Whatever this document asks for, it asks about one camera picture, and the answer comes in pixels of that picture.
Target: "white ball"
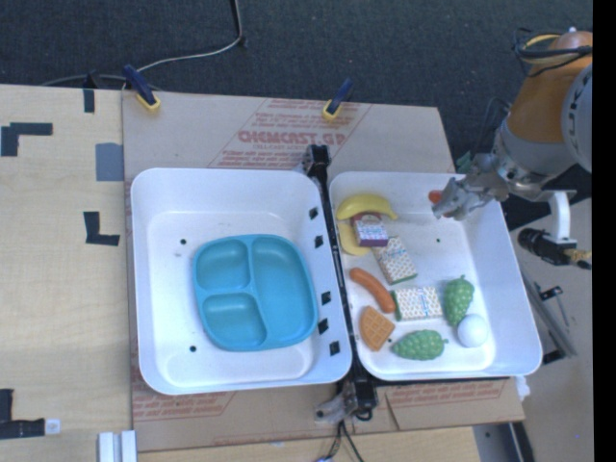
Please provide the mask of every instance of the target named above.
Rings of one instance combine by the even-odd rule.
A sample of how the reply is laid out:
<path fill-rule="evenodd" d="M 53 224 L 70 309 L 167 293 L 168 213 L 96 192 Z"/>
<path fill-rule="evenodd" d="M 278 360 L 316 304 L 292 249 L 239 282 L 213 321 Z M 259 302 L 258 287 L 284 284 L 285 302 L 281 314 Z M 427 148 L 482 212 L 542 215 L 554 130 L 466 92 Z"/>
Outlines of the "white ball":
<path fill-rule="evenodd" d="M 488 322 L 480 315 L 470 314 L 458 323 L 458 339 L 464 347 L 479 347 L 488 340 Z"/>

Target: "banana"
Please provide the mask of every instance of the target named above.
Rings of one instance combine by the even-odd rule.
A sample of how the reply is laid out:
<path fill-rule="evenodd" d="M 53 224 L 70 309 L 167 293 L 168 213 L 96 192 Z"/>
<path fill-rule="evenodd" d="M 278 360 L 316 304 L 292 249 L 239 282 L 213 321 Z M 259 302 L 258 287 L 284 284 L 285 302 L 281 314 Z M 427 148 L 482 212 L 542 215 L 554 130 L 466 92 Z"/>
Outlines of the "banana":
<path fill-rule="evenodd" d="M 345 198 L 336 211 L 336 218 L 348 219 L 363 212 L 378 212 L 392 219 L 398 218 L 389 200 L 375 193 L 358 193 Z"/>
<path fill-rule="evenodd" d="M 338 236 L 340 237 L 340 246 L 350 255 L 361 257 L 370 251 L 367 246 L 360 246 L 357 244 L 355 232 L 353 231 L 353 228 L 350 227 L 350 224 L 346 224 L 344 222 L 339 223 Z"/>

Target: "orange cookie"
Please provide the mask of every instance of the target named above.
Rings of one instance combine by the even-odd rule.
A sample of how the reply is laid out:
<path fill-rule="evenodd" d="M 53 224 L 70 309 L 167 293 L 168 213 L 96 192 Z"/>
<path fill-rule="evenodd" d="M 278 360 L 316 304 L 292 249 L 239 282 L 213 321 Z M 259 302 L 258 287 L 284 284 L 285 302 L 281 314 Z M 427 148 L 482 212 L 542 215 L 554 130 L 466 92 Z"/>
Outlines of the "orange cookie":
<path fill-rule="evenodd" d="M 359 318 L 359 332 L 370 349 L 380 350 L 396 326 L 371 306 L 364 308 Z"/>

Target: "blue plate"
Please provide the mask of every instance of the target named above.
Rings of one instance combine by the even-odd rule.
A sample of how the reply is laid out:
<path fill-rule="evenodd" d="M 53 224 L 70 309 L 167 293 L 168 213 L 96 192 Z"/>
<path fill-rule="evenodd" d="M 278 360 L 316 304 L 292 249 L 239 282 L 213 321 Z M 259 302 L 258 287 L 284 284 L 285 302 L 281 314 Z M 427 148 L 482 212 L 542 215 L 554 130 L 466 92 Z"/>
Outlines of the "blue plate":
<path fill-rule="evenodd" d="M 192 282 L 203 328 L 235 351 L 292 346 L 317 326 L 312 279 L 297 247 L 275 235 L 243 235 L 201 246 Z"/>

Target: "cardboard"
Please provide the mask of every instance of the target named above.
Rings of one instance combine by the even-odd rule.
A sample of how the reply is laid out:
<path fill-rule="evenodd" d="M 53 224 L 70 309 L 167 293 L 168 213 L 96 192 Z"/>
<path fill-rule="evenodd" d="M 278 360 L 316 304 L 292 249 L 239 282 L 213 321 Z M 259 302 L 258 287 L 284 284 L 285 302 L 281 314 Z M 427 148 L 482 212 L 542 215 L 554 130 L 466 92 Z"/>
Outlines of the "cardboard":
<path fill-rule="evenodd" d="M 352 170 L 454 172 L 434 108 L 343 105 L 334 121 L 324 101 L 160 92 L 147 111 L 122 94 L 126 244 L 132 355 L 133 424 L 140 451 L 330 437 L 314 412 L 335 385 L 170 397 L 139 372 L 135 330 L 130 185 L 151 167 L 293 169 L 309 144 L 327 144 L 329 178 Z M 513 379 L 448 381 L 378 388 L 379 405 L 355 434 L 518 421 L 524 417 Z"/>

